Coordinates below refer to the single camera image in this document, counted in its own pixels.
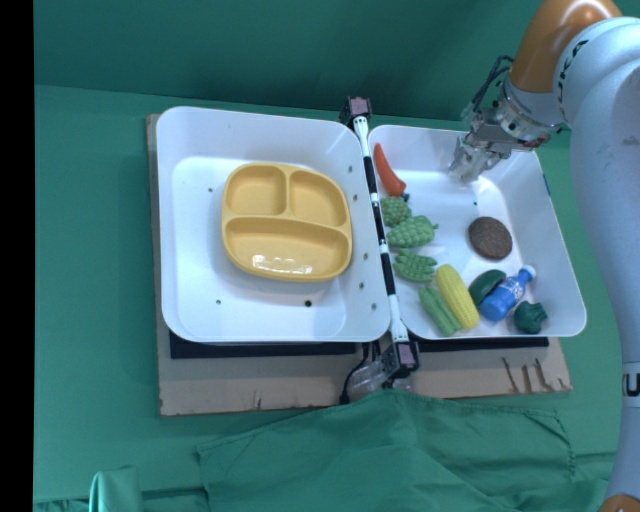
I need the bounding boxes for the green grapes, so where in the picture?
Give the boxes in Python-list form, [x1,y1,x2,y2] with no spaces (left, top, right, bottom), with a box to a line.
[385,215,440,250]

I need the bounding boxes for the green cloth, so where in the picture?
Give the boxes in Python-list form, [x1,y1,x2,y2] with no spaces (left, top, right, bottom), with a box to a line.
[194,388,617,512]

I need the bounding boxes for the yellow corn cob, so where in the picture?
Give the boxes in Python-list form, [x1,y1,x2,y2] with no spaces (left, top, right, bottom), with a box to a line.
[434,264,481,331]

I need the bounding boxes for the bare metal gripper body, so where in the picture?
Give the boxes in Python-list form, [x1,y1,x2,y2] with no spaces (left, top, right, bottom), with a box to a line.
[465,92,552,159]

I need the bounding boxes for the blue plastic bottle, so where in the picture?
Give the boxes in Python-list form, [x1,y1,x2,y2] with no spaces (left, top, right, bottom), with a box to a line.
[478,264,537,322]

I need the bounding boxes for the green pea pods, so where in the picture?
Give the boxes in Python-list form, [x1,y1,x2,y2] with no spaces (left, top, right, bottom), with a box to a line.
[392,248,439,284]

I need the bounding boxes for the black and white thin rod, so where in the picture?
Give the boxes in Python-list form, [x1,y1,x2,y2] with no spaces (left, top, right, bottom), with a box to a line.
[352,115,412,347]

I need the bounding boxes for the white plastic tray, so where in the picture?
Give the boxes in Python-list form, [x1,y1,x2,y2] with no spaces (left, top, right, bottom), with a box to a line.
[155,105,392,344]
[367,124,588,341]

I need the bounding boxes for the green asparagus bundle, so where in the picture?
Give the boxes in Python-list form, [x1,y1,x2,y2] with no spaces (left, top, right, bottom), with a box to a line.
[417,285,462,338]

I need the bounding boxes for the yellow divided plate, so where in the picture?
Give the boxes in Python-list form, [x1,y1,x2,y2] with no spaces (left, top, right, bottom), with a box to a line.
[221,161,354,284]

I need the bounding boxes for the black block with wires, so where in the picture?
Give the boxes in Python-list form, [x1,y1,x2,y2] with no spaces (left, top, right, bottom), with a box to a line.
[339,96,374,127]
[379,340,422,382]

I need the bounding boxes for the orange carrot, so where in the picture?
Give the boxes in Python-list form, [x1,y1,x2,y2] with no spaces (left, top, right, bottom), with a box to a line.
[372,142,408,198]

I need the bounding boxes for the brown cardboard board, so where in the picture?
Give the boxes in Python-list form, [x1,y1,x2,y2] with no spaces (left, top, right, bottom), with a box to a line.
[146,113,573,418]

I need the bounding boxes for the brown round biscuit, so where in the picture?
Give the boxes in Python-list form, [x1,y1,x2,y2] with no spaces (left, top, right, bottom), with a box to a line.
[467,216,514,260]

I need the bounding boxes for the green bumpy toy fruit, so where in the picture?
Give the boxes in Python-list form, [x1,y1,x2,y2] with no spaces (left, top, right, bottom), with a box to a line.
[379,195,413,228]

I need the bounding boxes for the dark green broccoli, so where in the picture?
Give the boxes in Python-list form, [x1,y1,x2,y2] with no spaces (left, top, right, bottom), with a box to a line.
[513,300,549,335]

